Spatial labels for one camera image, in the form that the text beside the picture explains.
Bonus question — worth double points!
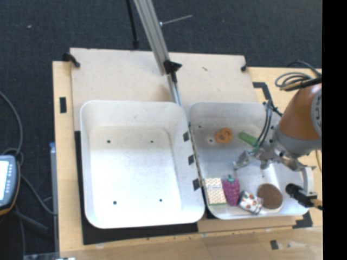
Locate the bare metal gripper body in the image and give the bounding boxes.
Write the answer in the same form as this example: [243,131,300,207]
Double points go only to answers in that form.
[253,141,290,163]

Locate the green cylinder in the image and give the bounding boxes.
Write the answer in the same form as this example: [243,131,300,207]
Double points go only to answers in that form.
[238,132,259,147]

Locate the white plastic tray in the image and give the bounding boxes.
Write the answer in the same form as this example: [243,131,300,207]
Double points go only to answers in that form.
[187,102,311,220]
[79,99,206,230]

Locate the orange pretzel biscuit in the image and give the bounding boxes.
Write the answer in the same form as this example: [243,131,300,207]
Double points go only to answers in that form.
[214,127,234,145]

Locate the brown round biscuit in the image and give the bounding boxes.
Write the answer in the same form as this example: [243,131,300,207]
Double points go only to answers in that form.
[256,183,284,211]

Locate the purple grapes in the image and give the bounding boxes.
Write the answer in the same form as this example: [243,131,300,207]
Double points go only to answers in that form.
[222,175,241,207]

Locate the white can with fruit print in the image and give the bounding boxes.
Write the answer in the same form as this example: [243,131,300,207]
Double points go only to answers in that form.
[237,190,264,215]

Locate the white carton with orange print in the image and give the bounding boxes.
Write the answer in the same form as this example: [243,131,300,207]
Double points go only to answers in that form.
[203,177,227,206]

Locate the pale wood board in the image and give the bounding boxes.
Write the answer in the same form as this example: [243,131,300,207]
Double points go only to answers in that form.
[69,47,298,234]

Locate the black cylinder on white bracket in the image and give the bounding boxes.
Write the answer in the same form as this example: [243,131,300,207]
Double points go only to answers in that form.
[285,166,318,209]

